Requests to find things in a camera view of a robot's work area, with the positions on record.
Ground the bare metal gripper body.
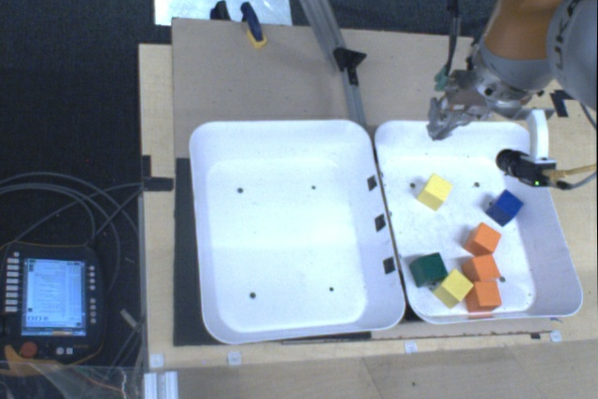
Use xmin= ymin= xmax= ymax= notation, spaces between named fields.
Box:
xmin=440 ymin=69 xmax=534 ymax=123

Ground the white plastic tray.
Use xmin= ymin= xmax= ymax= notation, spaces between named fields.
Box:
xmin=188 ymin=119 xmax=406 ymax=346
xmin=373 ymin=120 xmax=585 ymax=326

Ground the yellow cube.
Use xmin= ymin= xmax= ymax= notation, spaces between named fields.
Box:
xmin=416 ymin=173 xmax=454 ymax=212
xmin=432 ymin=268 xmax=475 ymax=309

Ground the blue cube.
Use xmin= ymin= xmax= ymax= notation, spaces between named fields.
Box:
xmin=485 ymin=189 xmax=525 ymax=228

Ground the orange cube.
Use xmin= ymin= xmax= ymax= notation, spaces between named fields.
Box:
xmin=463 ymin=221 xmax=503 ymax=257
xmin=462 ymin=253 xmax=502 ymax=283
xmin=464 ymin=278 xmax=504 ymax=314

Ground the green cube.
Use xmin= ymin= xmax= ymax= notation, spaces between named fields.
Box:
xmin=409 ymin=251 xmax=449 ymax=289

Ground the brown cardboard board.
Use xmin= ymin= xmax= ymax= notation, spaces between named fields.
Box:
xmin=171 ymin=17 xmax=562 ymax=345

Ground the black cylinder on white bracket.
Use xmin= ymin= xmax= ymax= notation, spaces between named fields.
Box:
xmin=495 ymin=108 xmax=558 ymax=189

